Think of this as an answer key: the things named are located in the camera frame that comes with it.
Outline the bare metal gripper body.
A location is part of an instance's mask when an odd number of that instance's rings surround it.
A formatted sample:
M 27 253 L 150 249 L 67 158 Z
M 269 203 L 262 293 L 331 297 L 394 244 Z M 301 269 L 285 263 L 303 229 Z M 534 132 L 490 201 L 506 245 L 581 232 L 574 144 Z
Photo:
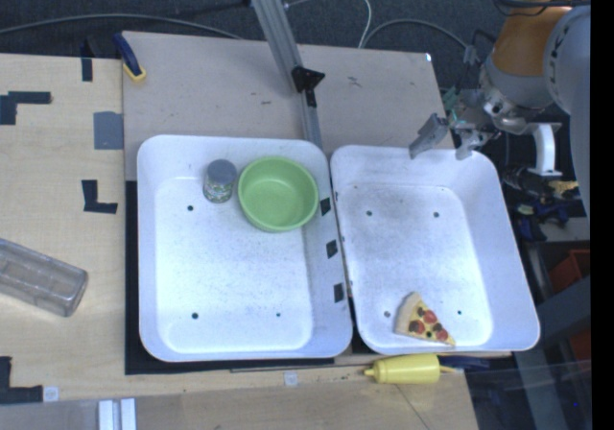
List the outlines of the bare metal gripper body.
M 446 92 L 446 118 L 462 140 L 486 141 L 501 132 L 523 134 L 529 124 L 527 113 L 496 88 L 451 88 Z

